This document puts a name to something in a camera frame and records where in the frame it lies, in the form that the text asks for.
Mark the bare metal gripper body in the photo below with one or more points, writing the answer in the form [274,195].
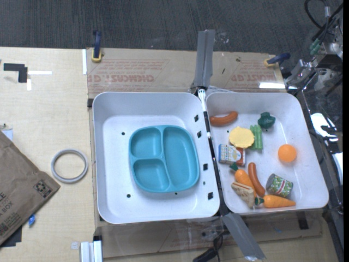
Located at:
[334,61]

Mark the orange ball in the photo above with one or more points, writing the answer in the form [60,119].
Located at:
[287,153]

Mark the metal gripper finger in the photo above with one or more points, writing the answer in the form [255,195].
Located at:
[327,76]
[300,71]

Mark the small blue scrap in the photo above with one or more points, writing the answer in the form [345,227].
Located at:
[32,219]

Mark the orange toy carrot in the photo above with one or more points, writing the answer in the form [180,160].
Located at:
[276,201]
[242,177]

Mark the white plastic tray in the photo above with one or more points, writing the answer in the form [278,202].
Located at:
[305,179]
[114,157]

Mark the beige toy sandwich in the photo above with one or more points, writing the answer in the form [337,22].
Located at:
[244,192]

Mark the white and orange carton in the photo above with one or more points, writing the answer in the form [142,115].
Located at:
[230,154]

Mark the brown cardboard board red print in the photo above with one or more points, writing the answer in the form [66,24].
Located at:
[141,76]

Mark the yellow round toy biscuit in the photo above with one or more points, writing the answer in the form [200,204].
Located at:
[241,137]

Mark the brown paper bag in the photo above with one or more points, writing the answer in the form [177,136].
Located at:
[19,184]

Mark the green toy broccoli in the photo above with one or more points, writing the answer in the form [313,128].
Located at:
[265,121]

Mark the small green and red can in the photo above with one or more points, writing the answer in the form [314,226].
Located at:
[279,185]

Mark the blue divided plate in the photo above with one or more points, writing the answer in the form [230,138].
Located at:
[163,158]

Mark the orange-brown toy sausage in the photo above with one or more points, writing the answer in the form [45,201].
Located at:
[255,179]
[223,118]

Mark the green toy asparagus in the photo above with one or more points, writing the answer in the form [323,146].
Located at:
[257,139]

